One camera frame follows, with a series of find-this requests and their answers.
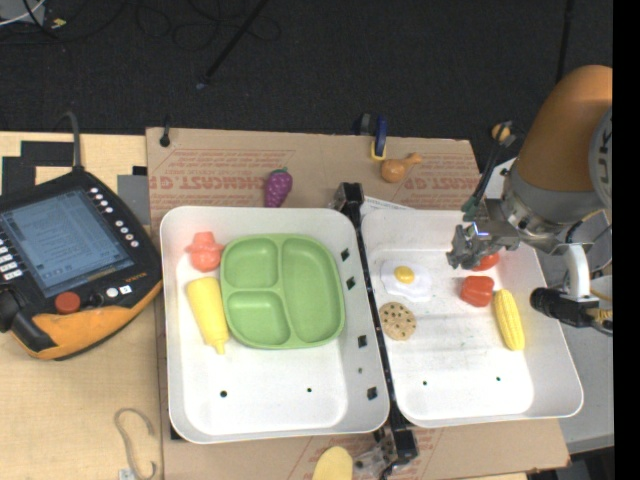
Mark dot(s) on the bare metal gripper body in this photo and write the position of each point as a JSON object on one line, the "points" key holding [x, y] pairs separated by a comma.
{"points": [[510, 228]]}

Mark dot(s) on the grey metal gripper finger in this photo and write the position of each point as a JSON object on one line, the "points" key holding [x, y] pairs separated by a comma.
{"points": [[481, 243], [457, 250]]}

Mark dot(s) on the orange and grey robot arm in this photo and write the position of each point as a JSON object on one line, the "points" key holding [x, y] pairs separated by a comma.
{"points": [[560, 133]]}

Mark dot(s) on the red round toy tomato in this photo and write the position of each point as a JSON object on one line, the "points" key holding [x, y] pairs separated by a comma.
{"points": [[489, 263]]}

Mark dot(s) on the red bell pepper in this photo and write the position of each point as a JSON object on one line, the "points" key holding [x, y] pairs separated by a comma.
{"points": [[477, 291]]}

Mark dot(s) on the white fried egg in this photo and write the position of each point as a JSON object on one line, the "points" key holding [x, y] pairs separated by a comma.
{"points": [[406, 280]]}

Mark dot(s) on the yellow corn cob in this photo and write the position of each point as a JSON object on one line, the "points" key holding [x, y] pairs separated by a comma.
{"points": [[509, 320]]}

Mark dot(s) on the white paper sheet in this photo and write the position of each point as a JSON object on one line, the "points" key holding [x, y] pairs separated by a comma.
{"points": [[385, 204]]}

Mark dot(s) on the brown chocolate chip biscuit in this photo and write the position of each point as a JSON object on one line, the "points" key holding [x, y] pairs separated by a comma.
{"points": [[397, 321]]}

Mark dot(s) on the thin black rod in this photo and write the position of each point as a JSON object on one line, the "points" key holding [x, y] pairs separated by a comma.
{"points": [[372, 308]]}

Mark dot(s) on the orange chicken drumstick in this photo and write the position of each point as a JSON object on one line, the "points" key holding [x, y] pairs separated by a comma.
{"points": [[394, 169]]}

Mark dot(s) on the white plastic tray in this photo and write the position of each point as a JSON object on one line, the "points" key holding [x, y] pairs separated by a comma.
{"points": [[460, 368], [270, 383]]}

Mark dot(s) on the brown cardboard board red print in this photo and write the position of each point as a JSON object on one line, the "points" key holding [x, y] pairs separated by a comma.
{"points": [[320, 168]]}

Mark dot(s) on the green divided plate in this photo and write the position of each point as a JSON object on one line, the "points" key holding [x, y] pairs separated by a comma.
{"points": [[285, 293]]}

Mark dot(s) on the purple grapes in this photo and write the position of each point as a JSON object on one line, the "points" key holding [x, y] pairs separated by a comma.
{"points": [[278, 188]]}

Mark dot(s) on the pale yellow toy food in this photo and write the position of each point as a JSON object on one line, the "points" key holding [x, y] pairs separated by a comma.
{"points": [[332, 464]]}

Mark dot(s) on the salmon orange toy figure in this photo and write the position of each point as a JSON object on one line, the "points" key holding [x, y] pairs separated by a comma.
{"points": [[205, 253]]}

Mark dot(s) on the yellow mustard bottle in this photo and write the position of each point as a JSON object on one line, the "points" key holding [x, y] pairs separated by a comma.
{"points": [[207, 308]]}

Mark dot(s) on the black cylinder on white bracket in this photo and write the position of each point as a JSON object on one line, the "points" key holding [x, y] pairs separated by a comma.
{"points": [[565, 308]]}

